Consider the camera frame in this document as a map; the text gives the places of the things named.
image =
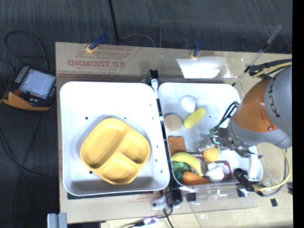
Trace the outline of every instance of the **yellow bowl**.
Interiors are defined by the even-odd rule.
[[[113,185],[131,183],[150,155],[148,141],[127,123],[102,120],[80,148],[81,160],[99,177]]]

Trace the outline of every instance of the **dark background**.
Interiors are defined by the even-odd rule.
[[[293,0],[0,0],[0,81],[11,64],[55,73],[55,42],[258,52],[275,28],[266,52],[292,53]],[[115,39],[115,29],[121,38]],[[42,43],[42,47],[30,35]],[[0,227],[44,228],[59,212],[57,109],[22,112],[0,104]]]

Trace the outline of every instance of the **blue clamp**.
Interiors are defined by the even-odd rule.
[[[192,52],[191,52],[191,58],[197,58],[199,56],[199,52],[200,52],[202,45],[203,45],[203,41],[199,40],[195,49],[192,50]]]
[[[102,44],[108,36],[106,34],[102,34],[99,38],[97,38],[94,42],[86,46],[86,50],[88,53],[92,53],[98,49],[98,45]]]

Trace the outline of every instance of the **beige round object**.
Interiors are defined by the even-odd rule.
[[[170,114],[165,117],[165,126],[169,131],[178,131],[182,126],[182,121],[178,116]]]

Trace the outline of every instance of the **yellow ball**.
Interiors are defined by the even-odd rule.
[[[219,158],[219,150],[217,149],[217,147],[213,147],[211,149],[205,150],[203,152],[203,156],[205,160],[209,162],[215,162]]]

